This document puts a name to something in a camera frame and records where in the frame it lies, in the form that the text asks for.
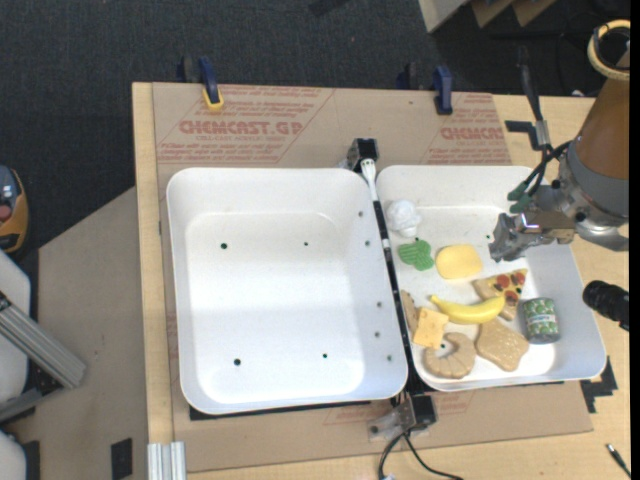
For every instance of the white plastic tray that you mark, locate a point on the white plastic tray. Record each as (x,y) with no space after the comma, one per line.
(280,293)
(565,278)

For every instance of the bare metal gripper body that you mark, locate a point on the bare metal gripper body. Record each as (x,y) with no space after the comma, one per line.
(555,225)

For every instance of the beige toy croissant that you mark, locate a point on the beige toy croissant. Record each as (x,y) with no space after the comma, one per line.
(452,360)

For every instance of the brown cardboard board red print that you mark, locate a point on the brown cardboard board red print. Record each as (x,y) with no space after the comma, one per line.
(320,118)

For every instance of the brown biscuit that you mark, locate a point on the brown biscuit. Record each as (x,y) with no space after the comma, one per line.
(409,310)

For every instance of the white lumpy toy cauliflower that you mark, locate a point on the white lumpy toy cauliflower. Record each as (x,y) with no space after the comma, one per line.
(404,215)

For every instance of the yellow banana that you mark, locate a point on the yellow banana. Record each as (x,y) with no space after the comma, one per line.
(472,312)

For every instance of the thin black and white rod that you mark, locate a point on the thin black and white rod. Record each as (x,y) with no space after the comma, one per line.
(381,218)

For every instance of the black cylinder on white bracket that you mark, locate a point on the black cylinder on white bracket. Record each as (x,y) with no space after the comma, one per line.
(606,299)

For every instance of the yellow cheese wedge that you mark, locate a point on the yellow cheese wedge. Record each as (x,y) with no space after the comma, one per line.
(430,328)

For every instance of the beige toast slice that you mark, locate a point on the beige toast slice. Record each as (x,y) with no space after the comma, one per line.
(502,347)

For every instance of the green toy lettuce leaf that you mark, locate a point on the green toy lettuce leaf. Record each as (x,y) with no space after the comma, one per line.
(417,255)

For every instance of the yellow round toy bread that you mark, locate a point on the yellow round toy bread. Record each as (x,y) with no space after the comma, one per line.
(458,262)

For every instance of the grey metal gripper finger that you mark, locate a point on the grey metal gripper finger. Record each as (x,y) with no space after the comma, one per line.
(506,227)
(512,249)

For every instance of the green small can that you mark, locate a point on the green small can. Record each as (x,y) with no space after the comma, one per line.
(540,320)

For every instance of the toy pizza slice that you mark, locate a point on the toy pizza slice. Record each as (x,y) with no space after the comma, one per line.
(505,284)

